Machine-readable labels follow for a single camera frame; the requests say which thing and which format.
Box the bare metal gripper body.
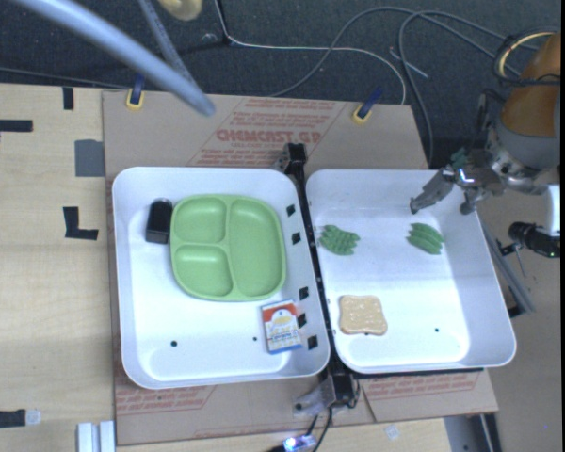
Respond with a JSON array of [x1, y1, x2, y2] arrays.
[[444, 148, 550, 198]]

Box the green pea pods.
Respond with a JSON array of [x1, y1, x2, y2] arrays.
[[406, 222, 445, 256], [317, 224, 362, 257]]

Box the white plastic tray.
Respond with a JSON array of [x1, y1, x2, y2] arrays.
[[111, 166, 331, 391], [305, 168, 518, 375]]

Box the thin black rod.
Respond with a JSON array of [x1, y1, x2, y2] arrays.
[[293, 169, 343, 377]]

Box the tan toast slice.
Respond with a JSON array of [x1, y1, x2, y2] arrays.
[[337, 294, 389, 337]]

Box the green divided plate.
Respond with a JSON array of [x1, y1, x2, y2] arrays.
[[169, 194, 288, 302]]

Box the white orange blue carton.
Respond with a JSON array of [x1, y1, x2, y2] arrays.
[[260, 299, 305, 356]]

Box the brown cardboard board red print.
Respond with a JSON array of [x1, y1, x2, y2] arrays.
[[101, 89, 500, 447]]

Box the small black can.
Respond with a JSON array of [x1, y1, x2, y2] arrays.
[[144, 198, 174, 245]]

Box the black cylinder on white bracket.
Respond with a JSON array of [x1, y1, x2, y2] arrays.
[[507, 184, 562, 260]]

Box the black block with thin wires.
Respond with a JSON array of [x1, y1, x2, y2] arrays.
[[281, 142, 309, 176], [326, 372, 360, 408]]

